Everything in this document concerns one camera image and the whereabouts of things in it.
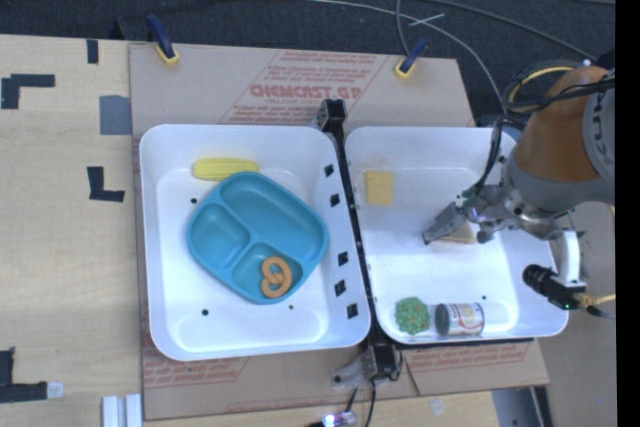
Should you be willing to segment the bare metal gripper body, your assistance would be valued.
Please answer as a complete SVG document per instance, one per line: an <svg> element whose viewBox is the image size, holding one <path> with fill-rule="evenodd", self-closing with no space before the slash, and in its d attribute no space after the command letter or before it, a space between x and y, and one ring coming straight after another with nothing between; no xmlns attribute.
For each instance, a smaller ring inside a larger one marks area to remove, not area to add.
<svg viewBox="0 0 640 427"><path fill-rule="evenodd" d="M466 218L478 226L480 222L500 220L502 230L523 230L537 239L556 239L562 232L556 217L508 185L475 185L466 190Z"/></svg>

